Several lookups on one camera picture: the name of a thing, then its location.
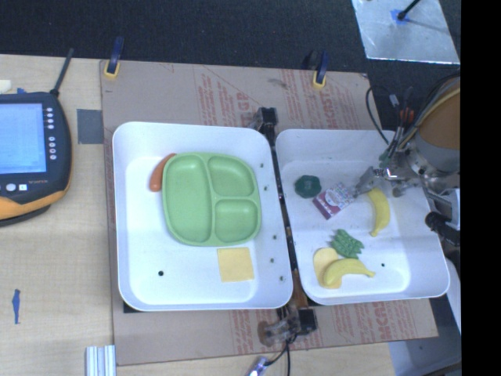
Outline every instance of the white tray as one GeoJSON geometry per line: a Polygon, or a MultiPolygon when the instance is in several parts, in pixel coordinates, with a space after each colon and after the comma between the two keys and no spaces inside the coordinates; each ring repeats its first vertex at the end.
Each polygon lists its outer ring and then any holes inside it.
{"type": "MultiPolygon", "coordinates": [[[[386,134],[388,139],[393,136],[392,132],[386,134]]],[[[376,131],[289,129],[276,139],[297,267],[302,287],[314,302],[337,305],[430,298],[443,295],[449,287],[440,240],[424,222],[431,209],[421,188],[394,198],[389,183],[381,187],[390,203],[391,221],[377,237],[369,235],[373,206],[366,194],[325,220],[312,199],[294,191],[294,183],[302,175],[319,177],[323,190],[338,182],[354,185],[370,165],[378,166],[385,148],[376,131]],[[376,276],[344,277],[340,288],[327,289],[316,279],[313,255],[330,246],[328,241],[339,228],[364,243],[359,258],[376,276]]]]}
{"type": "Polygon", "coordinates": [[[128,122],[113,137],[118,287],[141,311],[273,309],[292,295],[287,239],[271,150],[249,128],[128,122]],[[152,170],[170,153],[231,154],[254,170],[261,228],[248,247],[254,279],[222,283],[217,249],[182,244],[168,232],[161,192],[148,187],[152,170]]]}

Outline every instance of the black device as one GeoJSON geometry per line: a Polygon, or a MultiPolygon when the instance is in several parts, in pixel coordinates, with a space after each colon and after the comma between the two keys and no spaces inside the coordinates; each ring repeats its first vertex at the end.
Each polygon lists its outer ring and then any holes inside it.
{"type": "Polygon", "coordinates": [[[70,186],[70,128],[58,100],[73,49],[50,92],[0,95],[0,226],[30,219],[70,186]]]}

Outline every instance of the blue screen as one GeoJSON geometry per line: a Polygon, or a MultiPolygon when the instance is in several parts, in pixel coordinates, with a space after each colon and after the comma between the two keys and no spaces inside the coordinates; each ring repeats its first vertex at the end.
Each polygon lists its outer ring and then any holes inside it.
{"type": "Polygon", "coordinates": [[[0,174],[46,171],[41,103],[0,104],[0,174]]]}

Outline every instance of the green bowl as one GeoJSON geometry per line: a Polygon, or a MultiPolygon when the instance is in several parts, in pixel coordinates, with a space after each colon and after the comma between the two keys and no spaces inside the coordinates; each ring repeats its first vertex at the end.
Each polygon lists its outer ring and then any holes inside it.
{"type": "Polygon", "coordinates": [[[243,244],[261,227],[261,202],[252,168],[226,154],[176,154],[164,167],[167,227],[196,246],[243,244]]]}

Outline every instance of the light wood surface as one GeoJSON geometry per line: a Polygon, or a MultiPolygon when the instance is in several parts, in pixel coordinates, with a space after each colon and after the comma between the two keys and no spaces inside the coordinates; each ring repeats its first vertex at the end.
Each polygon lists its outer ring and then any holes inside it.
{"type": "MultiPolygon", "coordinates": [[[[0,79],[12,82],[9,92],[48,92],[63,62],[64,57],[0,55],[0,79]]],[[[84,375],[85,348],[114,343],[103,145],[77,143],[77,110],[101,110],[99,60],[73,58],[59,92],[72,131],[73,177],[67,195],[46,213],[0,228],[1,375],[84,375]]],[[[127,366],[117,374],[239,376],[255,358],[127,366]]],[[[386,343],[295,351],[291,370],[292,375],[395,374],[386,343]]],[[[286,372],[284,356],[266,376],[286,372]]]]}

